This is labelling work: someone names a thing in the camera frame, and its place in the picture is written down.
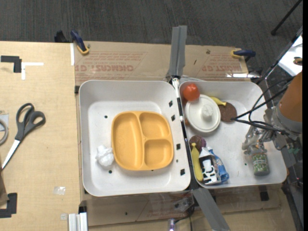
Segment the gray carpet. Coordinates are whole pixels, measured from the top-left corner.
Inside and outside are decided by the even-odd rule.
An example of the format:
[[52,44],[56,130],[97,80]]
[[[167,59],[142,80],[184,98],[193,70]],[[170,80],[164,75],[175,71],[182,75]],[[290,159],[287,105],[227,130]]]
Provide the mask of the gray carpet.
[[253,50],[251,70],[267,69],[303,24],[303,3],[270,34],[298,0],[0,0],[0,40],[53,42],[75,29],[84,40],[171,43],[187,25],[187,44]]

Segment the tomato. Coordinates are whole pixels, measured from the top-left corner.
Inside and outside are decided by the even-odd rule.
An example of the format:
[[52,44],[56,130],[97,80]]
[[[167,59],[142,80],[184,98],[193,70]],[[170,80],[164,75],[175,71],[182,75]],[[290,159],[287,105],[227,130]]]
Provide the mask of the tomato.
[[183,96],[188,101],[194,101],[200,97],[200,91],[195,84],[189,84],[183,90]]

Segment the scissors blade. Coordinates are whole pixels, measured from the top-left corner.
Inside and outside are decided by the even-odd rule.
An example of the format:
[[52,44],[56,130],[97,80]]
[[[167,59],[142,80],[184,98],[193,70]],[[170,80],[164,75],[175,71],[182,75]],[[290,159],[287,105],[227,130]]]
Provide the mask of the scissors blade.
[[4,169],[4,167],[7,165],[7,163],[9,162],[10,158],[13,156],[14,152],[16,151],[17,147],[19,146],[20,141],[19,140],[14,140],[14,143],[12,145],[12,147],[9,150],[8,155],[6,156],[3,164],[2,164],[2,169]]

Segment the white tray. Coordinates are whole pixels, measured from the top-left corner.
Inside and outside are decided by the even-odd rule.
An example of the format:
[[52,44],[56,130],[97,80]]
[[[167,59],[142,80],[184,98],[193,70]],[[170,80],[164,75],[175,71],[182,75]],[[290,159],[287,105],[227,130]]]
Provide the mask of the white tray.
[[[259,96],[262,94],[261,88],[246,81],[237,82],[218,82],[218,81],[186,81],[180,85],[180,94],[189,84],[194,83],[201,94],[214,96],[224,102],[231,103],[240,115],[249,111]],[[264,121],[266,105],[260,107],[252,113],[253,120]],[[242,143],[245,141],[249,125],[239,122],[221,122],[218,128],[208,134],[201,133],[191,126],[186,126],[188,140],[193,135],[200,135],[205,138],[207,146],[211,146],[216,155],[223,161],[226,171],[229,173],[229,180],[223,184],[204,186],[209,189],[219,189],[228,187],[241,187],[249,185],[278,184],[285,181],[287,177],[286,166],[280,151],[276,150],[273,142],[265,143],[268,150],[268,162],[270,173],[266,176],[255,176],[251,157],[244,155]]]
[[[82,178],[89,194],[103,197],[177,192],[189,186],[191,175],[177,97],[170,84],[163,81],[90,80],[80,86],[79,104]],[[99,145],[111,147],[113,118],[123,111],[133,110],[158,112],[168,120],[174,157],[167,167],[154,171],[129,171],[115,161],[110,167],[103,168],[95,159]]]

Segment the black pole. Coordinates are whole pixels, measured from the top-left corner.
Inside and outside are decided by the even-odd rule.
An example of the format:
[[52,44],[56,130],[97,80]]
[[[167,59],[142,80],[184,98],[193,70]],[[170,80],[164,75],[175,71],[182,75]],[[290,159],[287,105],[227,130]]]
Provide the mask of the black pole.
[[278,30],[278,28],[284,23],[284,21],[289,17],[289,15],[294,11],[294,9],[296,9],[296,7],[300,4],[301,1],[302,0],[298,0],[297,3],[292,7],[292,9],[285,15],[285,17],[275,27],[275,29],[270,32],[272,35],[276,35],[276,31]]

